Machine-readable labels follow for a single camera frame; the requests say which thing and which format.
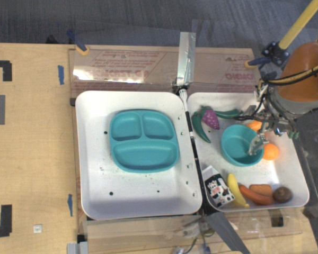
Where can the teal divided plate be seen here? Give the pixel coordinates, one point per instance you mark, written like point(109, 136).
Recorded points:
point(144, 152)

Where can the small white square block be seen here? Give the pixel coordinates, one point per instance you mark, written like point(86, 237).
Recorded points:
point(37, 228)

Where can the orange fruit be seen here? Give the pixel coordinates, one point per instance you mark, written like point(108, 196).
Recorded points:
point(255, 125)
point(270, 152)

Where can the cow print milk carton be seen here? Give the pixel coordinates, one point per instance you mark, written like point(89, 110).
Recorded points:
point(218, 190)

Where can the teal bowl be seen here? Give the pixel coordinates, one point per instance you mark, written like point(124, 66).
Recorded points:
point(234, 144)

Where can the brown doughnut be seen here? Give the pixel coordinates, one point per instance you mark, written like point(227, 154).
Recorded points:
point(282, 194)

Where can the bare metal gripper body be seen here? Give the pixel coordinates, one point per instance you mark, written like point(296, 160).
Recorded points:
point(277, 124)

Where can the white plastic tray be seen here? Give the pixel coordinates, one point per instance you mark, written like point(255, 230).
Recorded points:
point(137, 192)
point(286, 173)

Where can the purple grapes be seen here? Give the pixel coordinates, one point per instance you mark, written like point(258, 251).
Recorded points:
point(211, 119)

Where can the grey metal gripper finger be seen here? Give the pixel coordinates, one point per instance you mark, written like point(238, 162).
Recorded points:
point(257, 145)

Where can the green chili pepper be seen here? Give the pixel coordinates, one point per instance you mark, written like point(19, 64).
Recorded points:
point(200, 131)
point(226, 113)

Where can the thin black and white rod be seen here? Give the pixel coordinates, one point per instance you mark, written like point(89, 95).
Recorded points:
point(192, 139)

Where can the yellow banana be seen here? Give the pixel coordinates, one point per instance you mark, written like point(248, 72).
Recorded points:
point(235, 189)

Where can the brown cardboard board red print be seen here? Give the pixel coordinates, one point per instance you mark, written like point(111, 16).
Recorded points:
point(153, 62)

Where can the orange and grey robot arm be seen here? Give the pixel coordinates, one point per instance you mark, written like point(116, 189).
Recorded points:
point(300, 73)

